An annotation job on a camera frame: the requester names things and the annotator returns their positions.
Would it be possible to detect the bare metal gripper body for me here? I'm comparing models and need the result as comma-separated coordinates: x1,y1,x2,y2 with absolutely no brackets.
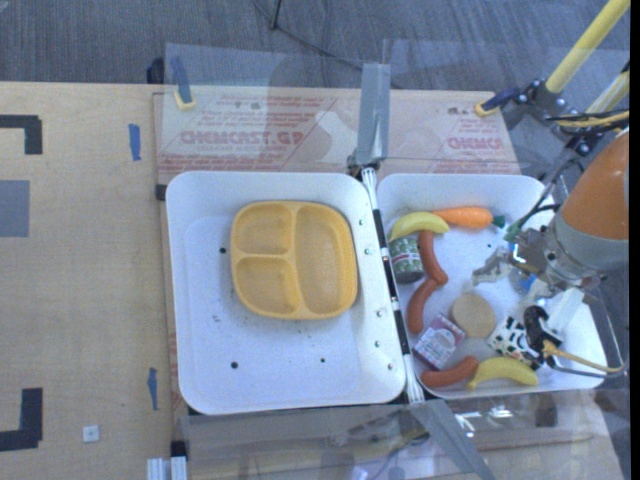
510,226,562,292

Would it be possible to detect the white plastic tray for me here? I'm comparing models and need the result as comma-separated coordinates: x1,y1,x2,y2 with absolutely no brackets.
375,172,609,401
164,170,407,416

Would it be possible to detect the tan round biscuit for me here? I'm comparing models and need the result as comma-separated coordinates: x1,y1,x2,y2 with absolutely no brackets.
450,292,498,340

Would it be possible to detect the orange carrot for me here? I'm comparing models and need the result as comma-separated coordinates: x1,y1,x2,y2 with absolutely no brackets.
432,206,508,231

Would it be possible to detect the orange sausage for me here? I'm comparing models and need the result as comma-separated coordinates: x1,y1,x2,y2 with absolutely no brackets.
405,277,441,335
417,230,450,287
419,355,481,389

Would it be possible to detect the black and white cow-print carton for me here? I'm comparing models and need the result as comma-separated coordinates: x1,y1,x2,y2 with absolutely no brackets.
486,316,544,370

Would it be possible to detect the green can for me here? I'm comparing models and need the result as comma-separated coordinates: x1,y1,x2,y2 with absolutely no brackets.
387,236,426,285

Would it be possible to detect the yellow banana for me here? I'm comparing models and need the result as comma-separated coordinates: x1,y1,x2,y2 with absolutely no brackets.
466,356,541,391
388,210,451,243

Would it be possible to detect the pink carton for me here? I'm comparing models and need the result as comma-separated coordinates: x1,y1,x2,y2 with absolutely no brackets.
412,313,467,371

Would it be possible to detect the black and white thin rod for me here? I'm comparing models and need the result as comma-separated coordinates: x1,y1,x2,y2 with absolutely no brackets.
360,167,426,404

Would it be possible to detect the yellow divided plate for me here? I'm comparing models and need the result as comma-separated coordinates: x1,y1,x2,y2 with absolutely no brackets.
229,200,360,321

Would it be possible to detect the brown cardboard board, red print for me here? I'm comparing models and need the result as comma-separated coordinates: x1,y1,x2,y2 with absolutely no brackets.
152,90,524,419

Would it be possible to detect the black cylinder on white bracket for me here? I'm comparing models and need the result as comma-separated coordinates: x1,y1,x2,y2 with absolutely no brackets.
521,287,587,365

